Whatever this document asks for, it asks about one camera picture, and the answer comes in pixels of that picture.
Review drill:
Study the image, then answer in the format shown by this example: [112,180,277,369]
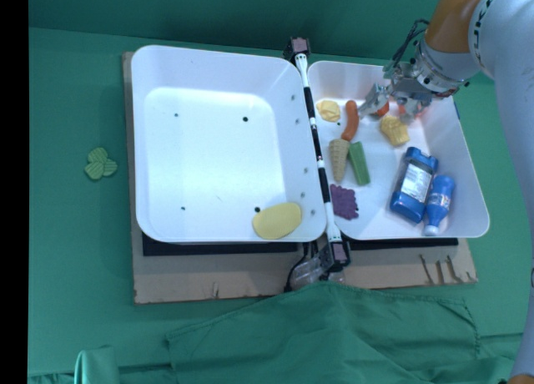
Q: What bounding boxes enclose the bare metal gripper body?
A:
[385,58,466,117]

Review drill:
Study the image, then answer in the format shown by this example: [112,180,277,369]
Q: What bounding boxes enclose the yellow toy corn piece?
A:
[379,114,411,149]

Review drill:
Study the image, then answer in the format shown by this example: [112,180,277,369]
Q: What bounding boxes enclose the orange toy sausage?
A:
[340,99,360,142]

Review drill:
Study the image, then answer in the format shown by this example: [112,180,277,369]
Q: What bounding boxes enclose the yellow toy pastry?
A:
[315,99,343,124]

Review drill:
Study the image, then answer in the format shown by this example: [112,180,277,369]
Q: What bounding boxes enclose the green toy vegetable stick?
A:
[348,141,372,187]

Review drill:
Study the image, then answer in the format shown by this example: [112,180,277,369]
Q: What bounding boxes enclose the beige toy ice cream cone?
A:
[328,138,351,184]

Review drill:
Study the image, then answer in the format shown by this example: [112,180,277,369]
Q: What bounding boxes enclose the large blue bottle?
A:
[389,146,440,224]

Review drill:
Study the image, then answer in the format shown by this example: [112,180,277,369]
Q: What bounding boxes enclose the thin black and white rod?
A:
[294,53,345,246]

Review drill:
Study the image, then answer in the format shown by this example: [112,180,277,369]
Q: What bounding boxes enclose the small blue bottle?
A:
[421,174,457,237]

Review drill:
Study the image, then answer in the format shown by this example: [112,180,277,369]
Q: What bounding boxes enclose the white plastic tray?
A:
[306,59,491,242]
[130,43,328,245]

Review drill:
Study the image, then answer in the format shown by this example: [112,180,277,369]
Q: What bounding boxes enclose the purple toy grapes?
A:
[329,184,360,221]

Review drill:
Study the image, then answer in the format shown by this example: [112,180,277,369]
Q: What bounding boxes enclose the yellow oval toy potato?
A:
[251,201,303,241]

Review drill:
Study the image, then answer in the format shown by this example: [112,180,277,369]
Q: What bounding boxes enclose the brown cardboard board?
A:
[122,51,479,306]

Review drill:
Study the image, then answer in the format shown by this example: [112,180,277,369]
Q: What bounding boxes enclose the green cloth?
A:
[164,280,525,384]

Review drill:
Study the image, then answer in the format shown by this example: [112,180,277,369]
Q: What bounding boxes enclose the green ridged toy slices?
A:
[83,147,119,182]

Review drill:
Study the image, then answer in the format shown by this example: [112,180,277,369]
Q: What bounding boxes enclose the black block with wires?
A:
[326,241,352,270]
[283,36,312,62]

